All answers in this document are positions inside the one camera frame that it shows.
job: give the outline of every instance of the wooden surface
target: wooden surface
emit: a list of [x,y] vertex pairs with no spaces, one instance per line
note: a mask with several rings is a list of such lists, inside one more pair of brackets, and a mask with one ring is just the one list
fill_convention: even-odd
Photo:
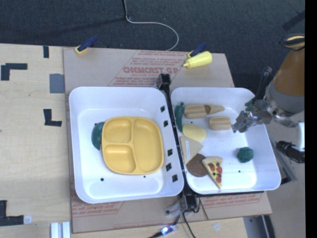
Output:
[[[7,200],[7,216],[25,215],[32,223],[0,227],[0,237],[49,237],[52,222],[71,221],[65,95],[50,93],[50,74],[64,74],[61,47],[0,44],[0,64],[27,63],[27,70],[11,70],[0,81],[0,200]],[[44,125],[43,109],[61,127]],[[191,237],[186,224],[170,237]],[[191,222],[198,238],[246,238],[242,218]],[[121,229],[81,237],[149,237],[160,227]]]

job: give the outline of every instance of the cardboard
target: cardboard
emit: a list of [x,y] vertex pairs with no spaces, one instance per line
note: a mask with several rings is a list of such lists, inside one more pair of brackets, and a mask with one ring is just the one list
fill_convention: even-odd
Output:
[[[64,48],[64,78],[66,96],[67,137],[71,182],[73,233],[166,225],[174,222],[166,217],[164,208],[177,202],[178,197],[162,197],[88,204],[81,201],[74,189],[69,93],[80,86],[139,86],[156,85],[158,75],[170,74],[170,90],[177,87],[234,87],[224,54],[212,54],[211,64],[187,69],[182,67],[187,52],[116,50],[89,48],[83,55],[74,48]],[[216,220],[271,213],[265,192],[241,195],[201,197],[198,213],[189,214],[187,221]]]

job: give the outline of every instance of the pizza slice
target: pizza slice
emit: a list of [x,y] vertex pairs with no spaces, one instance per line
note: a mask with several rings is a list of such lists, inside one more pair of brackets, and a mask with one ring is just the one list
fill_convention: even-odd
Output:
[[204,158],[202,162],[214,183],[221,189],[222,158],[220,156],[210,156]]

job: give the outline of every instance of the dark background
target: dark background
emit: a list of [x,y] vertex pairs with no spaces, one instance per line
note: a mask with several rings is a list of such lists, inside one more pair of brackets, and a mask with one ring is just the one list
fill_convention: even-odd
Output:
[[[168,50],[175,34],[160,25],[131,24],[122,0],[0,0],[0,43]],[[305,33],[305,0],[126,0],[133,21],[169,25],[173,51],[201,43],[225,53],[236,87],[258,88],[262,70],[276,72],[288,53],[278,44]]]

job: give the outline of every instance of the yellow divided plate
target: yellow divided plate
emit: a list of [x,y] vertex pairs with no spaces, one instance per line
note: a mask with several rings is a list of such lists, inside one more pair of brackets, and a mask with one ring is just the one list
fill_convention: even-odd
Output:
[[119,174],[146,175],[159,170],[164,162],[162,136],[152,120],[116,117],[105,122],[102,150],[107,167]]

